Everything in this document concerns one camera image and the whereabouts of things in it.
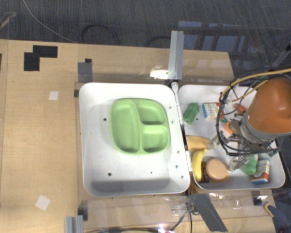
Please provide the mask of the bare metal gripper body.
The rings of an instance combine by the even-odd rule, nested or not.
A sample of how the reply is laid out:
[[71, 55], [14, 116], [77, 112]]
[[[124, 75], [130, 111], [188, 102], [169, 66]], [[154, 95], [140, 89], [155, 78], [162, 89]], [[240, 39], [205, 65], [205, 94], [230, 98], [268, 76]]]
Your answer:
[[237, 150], [234, 150], [232, 156], [249, 156], [268, 154], [270, 157], [276, 154], [276, 143], [273, 141], [250, 143], [244, 138], [235, 138], [232, 140], [238, 144]]

